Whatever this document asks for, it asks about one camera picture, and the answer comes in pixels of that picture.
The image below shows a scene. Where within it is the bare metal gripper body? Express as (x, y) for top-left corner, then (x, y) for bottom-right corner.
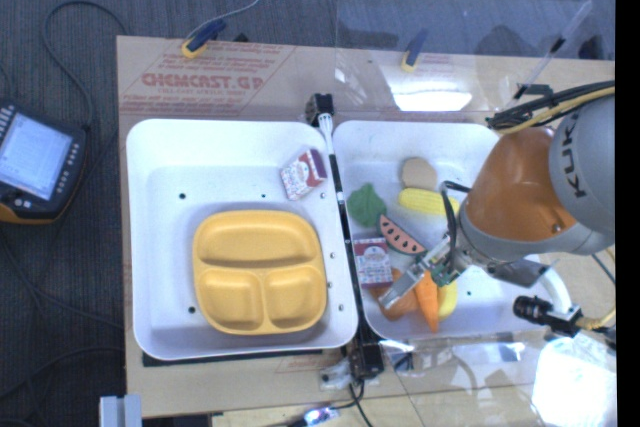
(405, 235), (475, 287)

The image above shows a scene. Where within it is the orange round fruit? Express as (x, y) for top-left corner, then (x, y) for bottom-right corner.
(369, 267), (421, 322)

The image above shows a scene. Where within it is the orange carrot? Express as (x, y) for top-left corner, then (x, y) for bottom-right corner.
(414, 269), (442, 334)

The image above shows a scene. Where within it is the red and white carton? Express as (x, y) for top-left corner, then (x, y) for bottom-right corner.
(352, 236), (395, 289)
(279, 147), (329, 202)

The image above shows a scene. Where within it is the yellow banana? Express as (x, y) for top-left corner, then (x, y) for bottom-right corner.
(436, 279), (459, 321)

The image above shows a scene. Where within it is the red watermelon slice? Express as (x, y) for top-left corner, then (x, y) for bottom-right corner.
(377, 213), (427, 258)

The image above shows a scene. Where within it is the yellow corn cob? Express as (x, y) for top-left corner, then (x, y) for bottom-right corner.
(397, 187), (461, 218)

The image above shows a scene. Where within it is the brown biscuit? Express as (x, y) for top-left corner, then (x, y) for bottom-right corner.
(400, 156), (439, 192)

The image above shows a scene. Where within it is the green broccoli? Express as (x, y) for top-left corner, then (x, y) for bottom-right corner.
(346, 182), (388, 229)

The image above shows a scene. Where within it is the thin black and white rod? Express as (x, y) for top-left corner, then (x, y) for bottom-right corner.
(318, 112), (370, 342)

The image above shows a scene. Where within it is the white plastic tray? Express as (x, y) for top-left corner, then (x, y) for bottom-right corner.
(125, 117), (361, 362)
(331, 119), (567, 342)

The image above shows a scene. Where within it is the yellow divided plate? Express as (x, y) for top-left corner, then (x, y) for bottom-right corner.
(191, 209), (329, 336)

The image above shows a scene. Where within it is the brown cardboard board red print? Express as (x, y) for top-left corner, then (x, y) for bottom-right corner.
(115, 34), (617, 419)

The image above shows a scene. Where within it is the black block with thin wires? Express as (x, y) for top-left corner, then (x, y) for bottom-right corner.
(346, 339), (386, 380)
(305, 92), (336, 127)

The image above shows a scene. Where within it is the black cylinder on white bracket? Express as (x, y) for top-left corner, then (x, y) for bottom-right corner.
(512, 263), (584, 339)

